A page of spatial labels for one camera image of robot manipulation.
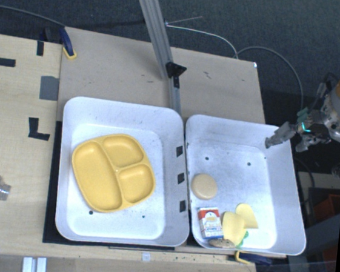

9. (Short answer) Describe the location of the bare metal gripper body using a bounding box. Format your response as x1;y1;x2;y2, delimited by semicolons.
293;98;340;150

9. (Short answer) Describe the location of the white plastic tray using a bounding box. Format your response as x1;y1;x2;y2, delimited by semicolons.
48;94;205;254
171;112;320;260

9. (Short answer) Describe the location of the yellow cheese slice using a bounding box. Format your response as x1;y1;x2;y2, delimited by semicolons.
219;210;249;246
233;202;261;231

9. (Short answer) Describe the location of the beige round biscuit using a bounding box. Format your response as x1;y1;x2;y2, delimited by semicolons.
189;171;220;202

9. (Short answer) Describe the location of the green lettuce leaf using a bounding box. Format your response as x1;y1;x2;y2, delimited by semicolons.
235;229;250;250

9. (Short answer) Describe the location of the red and white carton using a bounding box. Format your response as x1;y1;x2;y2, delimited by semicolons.
194;205;228;242

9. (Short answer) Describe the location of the brown cookie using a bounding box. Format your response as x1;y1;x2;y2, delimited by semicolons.
207;236;238;251

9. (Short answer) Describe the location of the yellow divided plate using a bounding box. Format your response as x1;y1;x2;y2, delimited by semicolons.
65;128;162;219

